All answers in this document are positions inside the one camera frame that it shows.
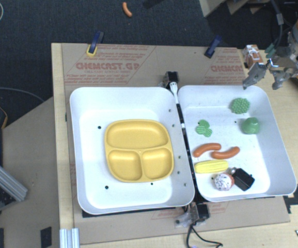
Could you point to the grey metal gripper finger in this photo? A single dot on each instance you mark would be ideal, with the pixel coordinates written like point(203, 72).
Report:
point(280, 79)
point(254, 75)

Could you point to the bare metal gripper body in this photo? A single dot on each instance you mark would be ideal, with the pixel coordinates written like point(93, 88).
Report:
point(288, 57)

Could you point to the brown and white carton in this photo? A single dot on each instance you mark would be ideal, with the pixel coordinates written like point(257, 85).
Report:
point(253, 54)

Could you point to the green round bumpy toy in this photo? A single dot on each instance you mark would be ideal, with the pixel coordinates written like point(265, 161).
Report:
point(240, 106)

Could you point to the green smooth lumpy toy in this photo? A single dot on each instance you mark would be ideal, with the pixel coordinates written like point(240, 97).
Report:
point(251, 126)

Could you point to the green striped toy vegetable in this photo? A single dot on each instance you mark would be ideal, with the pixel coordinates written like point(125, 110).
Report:
point(203, 128)

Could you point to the white plastic tray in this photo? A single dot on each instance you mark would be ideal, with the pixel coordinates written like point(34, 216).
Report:
point(92, 143)
point(267, 154)

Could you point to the orange toy sausage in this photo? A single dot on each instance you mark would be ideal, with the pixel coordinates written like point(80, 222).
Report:
point(127, 9)
point(206, 149)
point(225, 153)

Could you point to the thin black and white rod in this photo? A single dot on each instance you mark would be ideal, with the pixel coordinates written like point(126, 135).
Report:
point(182, 121)

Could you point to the yellow toy corn cob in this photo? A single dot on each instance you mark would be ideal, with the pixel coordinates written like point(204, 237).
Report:
point(211, 166)

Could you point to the black box-shaped object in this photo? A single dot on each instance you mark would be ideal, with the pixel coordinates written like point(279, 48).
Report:
point(243, 179)

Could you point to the white sprinkled toy cupcake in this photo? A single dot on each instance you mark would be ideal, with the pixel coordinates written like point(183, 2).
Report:
point(223, 182)

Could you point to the brown cardboard board red print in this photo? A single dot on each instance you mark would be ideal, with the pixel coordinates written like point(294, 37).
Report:
point(138, 63)

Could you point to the yellow divided plate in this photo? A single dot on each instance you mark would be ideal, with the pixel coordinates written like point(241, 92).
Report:
point(138, 148)

